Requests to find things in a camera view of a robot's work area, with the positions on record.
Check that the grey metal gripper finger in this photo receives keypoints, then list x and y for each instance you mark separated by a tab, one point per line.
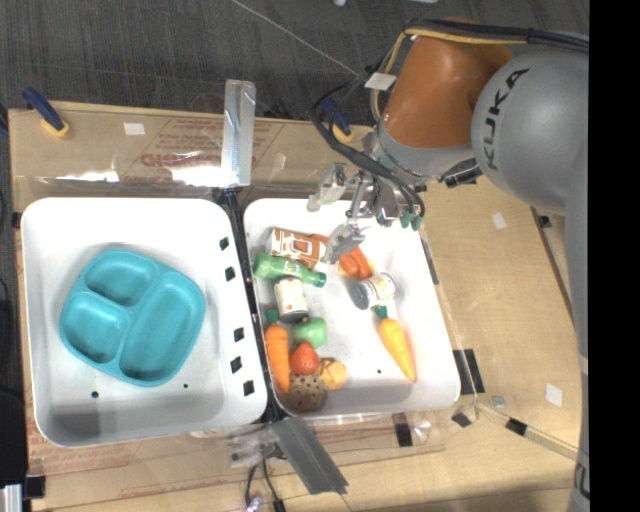
326	189
341	242

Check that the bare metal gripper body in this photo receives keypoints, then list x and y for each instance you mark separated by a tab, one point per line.
386	197

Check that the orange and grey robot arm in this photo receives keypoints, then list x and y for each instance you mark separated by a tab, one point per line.
535	130

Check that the orange toy food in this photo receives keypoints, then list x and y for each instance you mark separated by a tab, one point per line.
356	265

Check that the orange and white carton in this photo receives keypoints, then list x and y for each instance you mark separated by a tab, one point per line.
292	245

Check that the white can grey lid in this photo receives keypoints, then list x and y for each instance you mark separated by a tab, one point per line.
375	290

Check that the green bottle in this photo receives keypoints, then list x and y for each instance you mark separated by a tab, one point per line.
280	267

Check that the white can orange print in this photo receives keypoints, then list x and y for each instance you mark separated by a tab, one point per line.
291	300

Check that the green toy pepper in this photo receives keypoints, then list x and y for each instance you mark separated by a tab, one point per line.
311	332

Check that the white plastic tray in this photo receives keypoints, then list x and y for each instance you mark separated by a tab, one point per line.
350	350
150	415

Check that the yellow orange carrot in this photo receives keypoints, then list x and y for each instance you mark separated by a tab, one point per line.
396	345

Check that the red strawberry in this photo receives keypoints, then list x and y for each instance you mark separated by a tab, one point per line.
304	360

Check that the tan toy bread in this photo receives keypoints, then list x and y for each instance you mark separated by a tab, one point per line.
334	374

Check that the brown cardboard board red print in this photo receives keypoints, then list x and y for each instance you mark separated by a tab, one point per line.
500	300

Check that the brown biscuit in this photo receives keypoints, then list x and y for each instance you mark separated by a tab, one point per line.
306	395

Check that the teal divided plate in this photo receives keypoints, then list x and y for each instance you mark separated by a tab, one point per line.
150	325

